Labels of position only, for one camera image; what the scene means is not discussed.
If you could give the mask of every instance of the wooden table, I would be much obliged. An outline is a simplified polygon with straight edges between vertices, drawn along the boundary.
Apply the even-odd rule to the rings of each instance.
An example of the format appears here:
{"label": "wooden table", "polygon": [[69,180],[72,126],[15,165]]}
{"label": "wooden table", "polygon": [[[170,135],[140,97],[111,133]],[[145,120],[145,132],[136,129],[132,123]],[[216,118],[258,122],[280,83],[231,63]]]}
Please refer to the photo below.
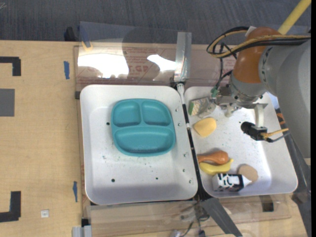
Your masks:
{"label": "wooden table", "polygon": [[[15,90],[14,116],[0,117],[0,212],[10,210],[12,191],[21,192],[21,217],[18,221],[0,223],[0,236],[66,237],[71,236],[72,227],[81,225],[79,133],[74,98],[73,48],[77,44],[0,41],[0,56],[16,56],[22,63],[21,76],[15,77],[12,64],[0,63],[0,88]],[[70,64],[69,79],[65,77],[64,61]],[[289,195],[285,198],[290,218],[241,223],[237,227],[244,236],[306,236],[296,204]],[[43,210],[49,210],[48,217],[42,217]],[[205,229],[208,235],[223,234],[217,226]]]}

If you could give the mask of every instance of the dark floor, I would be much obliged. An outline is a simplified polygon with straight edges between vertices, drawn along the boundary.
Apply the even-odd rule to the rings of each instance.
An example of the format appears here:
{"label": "dark floor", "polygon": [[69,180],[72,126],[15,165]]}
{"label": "dark floor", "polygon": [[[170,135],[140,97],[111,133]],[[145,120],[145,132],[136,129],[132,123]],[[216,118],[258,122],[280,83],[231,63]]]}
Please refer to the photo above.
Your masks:
{"label": "dark floor", "polygon": [[[278,28],[300,0],[0,0],[1,40],[63,40],[80,21],[186,30],[193,43],[240,25]],[[311,27],[311,7],[296,23]]]}

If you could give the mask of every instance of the sponge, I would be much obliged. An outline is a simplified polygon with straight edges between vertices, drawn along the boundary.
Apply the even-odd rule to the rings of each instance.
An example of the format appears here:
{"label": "sponge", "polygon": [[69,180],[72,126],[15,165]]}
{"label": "sponge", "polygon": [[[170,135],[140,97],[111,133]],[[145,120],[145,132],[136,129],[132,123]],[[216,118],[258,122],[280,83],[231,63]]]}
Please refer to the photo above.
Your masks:
{"label": "sponge", "polygon": [[193,125],[194,130],[203,138],[210,135],[216,129],[216,120],[213,118],[204,118]]}

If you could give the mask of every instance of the yellow tube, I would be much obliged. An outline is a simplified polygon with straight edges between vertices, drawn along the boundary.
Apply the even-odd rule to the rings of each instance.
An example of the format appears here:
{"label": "yellow tube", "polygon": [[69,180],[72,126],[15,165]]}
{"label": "yellow tube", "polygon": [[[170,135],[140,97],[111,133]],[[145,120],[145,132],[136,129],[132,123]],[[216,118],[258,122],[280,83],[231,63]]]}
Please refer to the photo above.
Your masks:
{"label": "yellow tube", "polygon": [[278,29],[278,32],[281,34],[287,34],[295,22],[300,18],[304,11],[310,6],[312,0],[301,0],[291,14],[287,17],[284,23]]}

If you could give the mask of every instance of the blue bowl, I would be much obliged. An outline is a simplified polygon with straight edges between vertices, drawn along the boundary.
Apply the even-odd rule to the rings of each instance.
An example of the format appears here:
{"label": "blue bowl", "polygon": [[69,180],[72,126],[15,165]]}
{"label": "blue bowl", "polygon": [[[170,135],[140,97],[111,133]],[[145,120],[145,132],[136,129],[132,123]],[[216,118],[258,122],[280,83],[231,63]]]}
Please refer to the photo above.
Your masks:
{"label": "blue bowl", "polygon": [[123,154],[158,156],[171,151],[176,136],[165,104],[151,99],[127,99],[115,104],[111,113],[112,136]]}

